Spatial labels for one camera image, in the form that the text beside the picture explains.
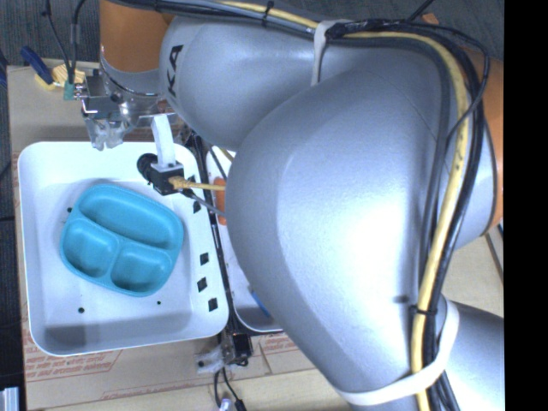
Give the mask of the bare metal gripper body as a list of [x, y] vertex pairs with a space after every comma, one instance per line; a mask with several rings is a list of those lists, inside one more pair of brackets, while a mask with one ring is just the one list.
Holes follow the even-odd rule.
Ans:
[[137, 90], [115, 81], [105, 70], [94, 70], [82, 86], [82, 113], [95, 122], [124, 126], [127, 131], [149, 128], [153, 117], [165, 114], [176, 125], [176, 113], [157, 89]]

